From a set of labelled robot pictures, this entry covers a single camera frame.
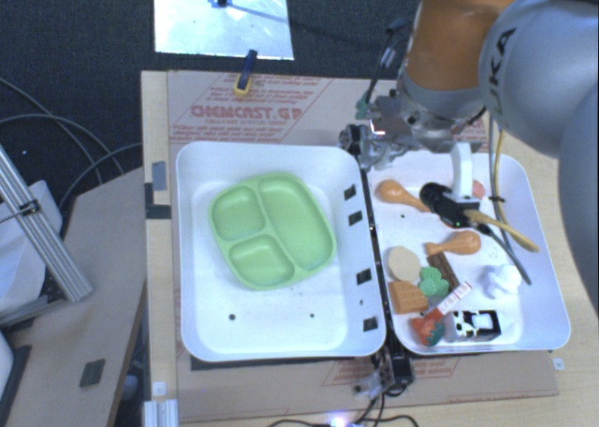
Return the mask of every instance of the green divided plate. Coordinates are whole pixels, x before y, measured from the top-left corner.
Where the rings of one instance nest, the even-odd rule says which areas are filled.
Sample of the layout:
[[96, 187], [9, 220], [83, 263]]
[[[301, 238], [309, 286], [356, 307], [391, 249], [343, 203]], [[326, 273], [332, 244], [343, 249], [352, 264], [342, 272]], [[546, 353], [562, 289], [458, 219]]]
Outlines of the green divided plate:
[[212, 234], [246, 286], [296, 283], [328, 266], [336, 250], [329, 221], [306, 184], [277, 172], [220, 192], [209, 209]]

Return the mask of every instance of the wooden table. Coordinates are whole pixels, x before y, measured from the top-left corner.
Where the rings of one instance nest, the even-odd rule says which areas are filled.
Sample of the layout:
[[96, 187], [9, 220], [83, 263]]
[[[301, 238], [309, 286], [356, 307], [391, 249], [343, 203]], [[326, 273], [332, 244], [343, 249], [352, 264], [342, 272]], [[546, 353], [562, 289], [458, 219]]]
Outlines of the wooden table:
[[[153, 161], [163, 159], [168, 167], [167, 74], [146, 72], [142, 75], [144, 125], [144, 175], [152, 182]], [[475, 422], [477, 426], [596, 426], [599, 419], [599, 336], [597, 315], [586, 295], [565, 239], [557, 196], [557, 163], [543, 157], [512, 138], [506, 139], [504, 153], [516, 158], [528, 174], [537, 210], [546, 235], [555, 271], [562, 288], [563, 299], [572, 324], [570, 341], [552, 357], [563, 362], [556, 373], [560, 394], [493, 402], [454, 405], [424, 405], [389, 409], [385, 417], [398, 413], [410, 414], [421, 426], [461, 426]], [[153, 192], [154, 204], [169, 205], [169, 186]], [[168, 239], [168, 220], [154, 219], [147, 223], [148, 235]], [[174, 342], [174, 293], [172, 282], [170, 241], [149, 245], [148, 294], [150, 302], [151, 374], [163, 381], [155, 391], [157, 401], [177, 397], [177, 370]], [[356, 413], [343, 413], [346, 420]], [[325, 413], [302, 416], [310, 422], [327, 422]], [[251, 419], [211, 422], [215, 426], [264, 427], [276, 419]], [[408, 425], [398, 421], [392, 425]]]

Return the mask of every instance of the blue and yellow object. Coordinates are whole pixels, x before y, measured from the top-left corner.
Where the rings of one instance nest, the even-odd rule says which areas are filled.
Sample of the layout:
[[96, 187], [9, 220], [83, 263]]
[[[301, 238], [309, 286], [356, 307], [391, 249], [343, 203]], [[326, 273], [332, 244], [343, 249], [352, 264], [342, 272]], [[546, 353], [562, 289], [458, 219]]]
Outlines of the blue and yellow object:
[[250, 73], [252, 72], [257, 56], [258, 52], [251, 49], [248, 51], [245, 59], [243, 59], [241, 74], [235, 80], [235, 86], [233, 87], [233, 92], [237, 96], [245, 96], [250, 91], [250, 86], [252, 85]]

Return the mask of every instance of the green plate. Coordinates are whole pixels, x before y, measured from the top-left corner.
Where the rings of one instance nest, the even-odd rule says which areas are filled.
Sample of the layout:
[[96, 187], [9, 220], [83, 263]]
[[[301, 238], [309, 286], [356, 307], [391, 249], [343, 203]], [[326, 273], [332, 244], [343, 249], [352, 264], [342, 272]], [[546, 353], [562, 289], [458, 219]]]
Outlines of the green plate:
[[209, 209], [214, 239], [246, 286], [288, 286], [328, 266], [336, 250], [329, 221], [306, 184], [276, 172], [220, 192]]

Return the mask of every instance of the white tray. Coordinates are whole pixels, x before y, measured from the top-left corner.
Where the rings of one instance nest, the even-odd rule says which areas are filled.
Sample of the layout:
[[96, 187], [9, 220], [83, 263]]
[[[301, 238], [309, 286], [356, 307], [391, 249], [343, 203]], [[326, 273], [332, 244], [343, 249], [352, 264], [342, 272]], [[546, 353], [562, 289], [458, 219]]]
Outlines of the white tray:
[[[480, 181], [490, 195], [489, 156], [473, 155], [473, 176]], [[453, 169], [449, 155], [428, 152], [409, 153], [394, 160], [385, 170], [369, 173], [373, 193], [373, 211], [377, 227], [381, 256], [387, 281], [394, 280], [387, 269], [387, 253], [390, 248], [403, 245], [413, 251], [423, 266], [428, 265], [424, 250], [425, 242], [444, 241], [455, 230], [441, 222], [439, 216], [421, 213], [415, 208], [383, 202], [375, 194], [376, 187], [385, 179], [394, 179], [411, 194], [418, 197], [420, 187], [435, 182], [451, 187]], [[481, 285], [486, 267], [511, 263], [502, 248], [488, 236], [481, 235], [480, 251], [470, 256], [446, 253], [447, 260], [461, 281], [469, 281], [475, 290], [457, 307], [457, 310], [494, 309], [500, 317], [503, 333], [486, 342], [449, 343], [442, 340], [436, 346], [423, 346], [409, 327], [409, 319], [418, 314], [393, 315], [393, 325], [400, 341], [410, 350], [421, 355], [464, 354], [504, 350], [545, 350], [563, 346], [570, 336], [570, 322], [563, 304], [547, 244], [526, 173], [514, 159], [503, 156], [500, 164], [500, 193], [507, 199], [505, 215], [510, 224], [531, 238], [539, 247], [539, 253], [530, 253], [512, 242], [514, 251], [526, 268], [533, 283], [524, 282], [517, 296], [493, 300]], [[484, 199], [480, 210], [494, 217], [491, 202]]]
[[[243, 285], [212, 236], [208, 208], [221, 190], [283, 171], [305, 182], [337, 239], [323, 271], [275, 290]], [[367, 356], [386, 329], [358, 164], [334, 147], [195, 142], [177, 157], [182, 335], [204, 361]], [[345, 200], [344, 191], [356, 194]], [[361, 213], [350, 227], [348, 217]], [[371, 280], [357, 275], [370, 270]]]

